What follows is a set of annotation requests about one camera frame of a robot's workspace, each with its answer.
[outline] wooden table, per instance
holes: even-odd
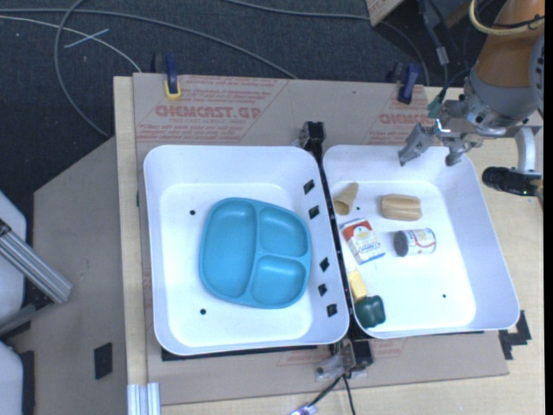
[[[436,90],[427,89],[428,94]],[[137,160],[131,78],[114,82],[124,315],[129,384],[146,384],[148,368],[143,313],[143,279],[137,208]],[[491,165],[512,166],[513,140],[487,141],[469,154],[479,173]],[[520,307],[525,311],[532,340],[514,348],[506,376],[453,380],[353,390],[358,414],[518,414],[545,413],[543,335],[543,209],[536,198],[517,197],[483,188],[493,224],[510,268]],[[164,406],[166,415],[288,414],[315,394],[298,393],[255,399]],[[331,392],[319,404],[319,413],[349,413],[344,390]]]

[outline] yellow cable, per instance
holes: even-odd
[[[489,35],[515,35],[521,34],[528,29],[536,29],[545,23],[545,19],[537,20],[535,22],[529,22],[527,25],[518,26],[516,28],[489,28],[476,19],[475,14],[476,0],[472,0],[470,7],[468,9],[468,17],[470,18],[471,23],[474,25],[477,30],[483,32],[484,34]]]

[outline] brown cylinder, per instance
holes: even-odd
[[[545,0],[507,0],[496,23],[514,24],[545,15]],[[489,35],[474,67],[478,77],[488,85],[527,87],[528,66],[532,49],[543,33],[544,24],[522,34]]]

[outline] blue divided plate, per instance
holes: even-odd
[[[310,268],[308,228],[288,209],[227,198],[209,212],[200,243],[200,279],[216,297],[281,309],[303,295]]]

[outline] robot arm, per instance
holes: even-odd
[[[509,180],[519,178],[517,187],[498,182],[498,177],[505,176],[503,169],[488,171],[485,182],[514,194],[533,195],[537,176],[531,166],[533,134],[524,124],[535,110],[543,115],[545,0],[507,0],[491,27],[478,18],[478,2],[472,1],[469,15],[488,37],[465,80],[463,94],[459,100],[444,102],[444,88],[429,105],[435,125],[416,126],[399,151],[399,162],[403,166],[420,156],[435,138],[449,147],[446,164],[453,166],[484,139],[516,137],[519,161]]]

